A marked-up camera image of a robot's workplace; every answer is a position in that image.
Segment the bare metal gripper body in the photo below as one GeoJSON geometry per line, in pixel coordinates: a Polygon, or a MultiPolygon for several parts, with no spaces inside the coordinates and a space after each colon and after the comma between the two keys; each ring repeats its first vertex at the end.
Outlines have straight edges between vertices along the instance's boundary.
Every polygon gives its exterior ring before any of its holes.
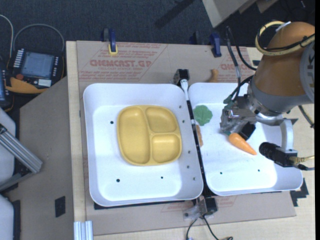
{"type": "Polygon", "coordinates": [[[229,95],[223,103],[225,106],[220,117],[220,131],[226,135],[252,135],[256,129],[260,102],[253,95],[235,98],[229,95]]]}

